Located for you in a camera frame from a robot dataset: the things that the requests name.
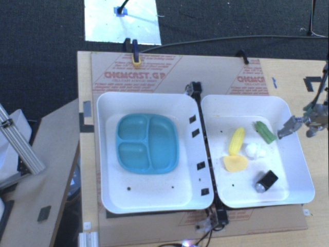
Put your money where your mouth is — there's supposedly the yellow corn cob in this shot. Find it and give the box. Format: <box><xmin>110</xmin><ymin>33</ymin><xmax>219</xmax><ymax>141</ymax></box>
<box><xmin>228</xmin><ymin>127</ymin><xmax>246</xmax><ymax>157</ymax></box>

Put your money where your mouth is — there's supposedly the black block with thin wires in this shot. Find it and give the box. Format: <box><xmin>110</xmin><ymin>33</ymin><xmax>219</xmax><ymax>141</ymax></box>
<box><xmin>214</xmin><ymin>206</ymin><xmax>229</xmax><ymax>226</ymax></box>
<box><xmin>186</xmin><ymin>81</ymin><xmax>204</xmax><ymax>97</ymax></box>

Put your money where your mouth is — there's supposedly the black can with silver top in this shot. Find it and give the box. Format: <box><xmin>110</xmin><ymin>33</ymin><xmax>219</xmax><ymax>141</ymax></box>
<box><xmin>254</xmin><ymin>169</ymin><xmax>279</xmax><ymax>194</ymax></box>

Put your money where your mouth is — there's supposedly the brown cardboard board red print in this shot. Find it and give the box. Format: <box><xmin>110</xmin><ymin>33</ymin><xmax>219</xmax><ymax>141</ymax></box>
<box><xmin>90</xmin><ymin>52</ymin><xmax>308</xmax><ymax>239</ymax></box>

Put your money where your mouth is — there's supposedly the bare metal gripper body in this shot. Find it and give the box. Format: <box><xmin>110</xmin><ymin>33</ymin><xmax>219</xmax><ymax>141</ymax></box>
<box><xmin>307</xmin><ymin>103</ymin><xmax>329</xmax><ymax>128</ymax></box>

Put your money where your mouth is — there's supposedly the green bean bundle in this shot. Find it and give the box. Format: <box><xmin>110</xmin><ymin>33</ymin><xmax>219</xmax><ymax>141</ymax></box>
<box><xmin>254</xmin><ymin>120</ymin><xmax>278</xmax><ymax>145</ymax></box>

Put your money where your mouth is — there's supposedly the white plastic tray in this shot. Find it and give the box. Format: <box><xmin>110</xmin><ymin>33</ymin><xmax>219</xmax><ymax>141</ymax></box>
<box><xmin>200</xmin><ymin>94</ymin><xmax>316</xmax><ymax>209</ymax></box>
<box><xmin>96</xmin><ymin>91</ymin><xmax>215</xmax><ymax>214</ymax></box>

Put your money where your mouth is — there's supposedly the white lumpy toy food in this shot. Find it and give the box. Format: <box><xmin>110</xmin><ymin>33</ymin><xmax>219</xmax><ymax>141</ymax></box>
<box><xmin>244</xmin><ymin>142</ymin><xmax>267</xmax><ymax>160</ymax></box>

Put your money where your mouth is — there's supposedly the yellow flat chip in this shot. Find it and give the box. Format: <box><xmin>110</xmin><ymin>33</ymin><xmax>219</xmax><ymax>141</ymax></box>
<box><xmin>222</xmin><ymin>155</ymin><xmax>249</xmax><ymax>174</ymax></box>

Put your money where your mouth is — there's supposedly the blue divided plate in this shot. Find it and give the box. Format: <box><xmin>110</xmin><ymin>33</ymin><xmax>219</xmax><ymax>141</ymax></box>
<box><xmin>115</xmin><ymin>113</ymin><xmax>179</xmax><ymax>175</ymax></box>

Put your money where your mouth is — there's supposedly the thin black and white rod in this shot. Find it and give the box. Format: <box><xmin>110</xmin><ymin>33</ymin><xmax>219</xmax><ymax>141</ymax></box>
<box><xmin>194</xmin><ymin>93</ymin><xmax>223</xmax><ymax>211</ymax></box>

